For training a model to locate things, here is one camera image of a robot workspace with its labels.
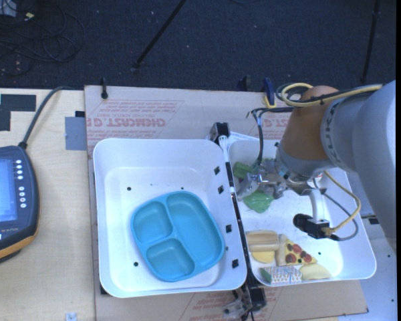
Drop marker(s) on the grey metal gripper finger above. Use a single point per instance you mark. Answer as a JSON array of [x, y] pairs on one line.
[[278, 192], [247, 187]]

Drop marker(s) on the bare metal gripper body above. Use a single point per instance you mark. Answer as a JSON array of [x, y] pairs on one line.
[[278, 179]]

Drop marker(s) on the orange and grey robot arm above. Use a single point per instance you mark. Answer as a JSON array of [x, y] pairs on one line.
[[354, 135]]

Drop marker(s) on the green toy vegetable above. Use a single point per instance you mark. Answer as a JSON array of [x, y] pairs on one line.
[[242, 170]]

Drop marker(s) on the green lettuce leaf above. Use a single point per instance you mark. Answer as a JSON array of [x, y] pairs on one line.
[[259, 202]]

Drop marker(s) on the thin black and white rod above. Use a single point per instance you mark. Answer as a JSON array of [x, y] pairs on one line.
[[235, 206]]

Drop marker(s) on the white plastic tray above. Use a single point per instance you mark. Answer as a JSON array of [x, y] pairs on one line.
[[167, 166], [287, 219]]

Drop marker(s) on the tan toy bread bun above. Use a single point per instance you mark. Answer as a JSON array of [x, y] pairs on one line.
[[262, 241]]

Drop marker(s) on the toy pizza slice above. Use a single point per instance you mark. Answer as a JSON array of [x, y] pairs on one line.
[[292, 252]]

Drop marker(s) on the yellow toy cheese slice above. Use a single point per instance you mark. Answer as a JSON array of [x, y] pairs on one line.
[[264, 256]]

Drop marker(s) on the white patterned packet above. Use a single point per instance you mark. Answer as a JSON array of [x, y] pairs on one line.
[[282, 275]]

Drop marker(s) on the blue divided plate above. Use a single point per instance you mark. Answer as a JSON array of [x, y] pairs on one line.
[[177, 236]]

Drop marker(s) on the pale yellow toy wedge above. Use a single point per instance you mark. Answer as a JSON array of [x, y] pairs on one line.
[[315, 271]]

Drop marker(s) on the brown cardboard board red print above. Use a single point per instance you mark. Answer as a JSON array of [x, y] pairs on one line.
[[187, 119]]

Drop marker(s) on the black cylinder on white bracket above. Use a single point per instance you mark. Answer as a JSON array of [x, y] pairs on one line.
[[312, 226]]

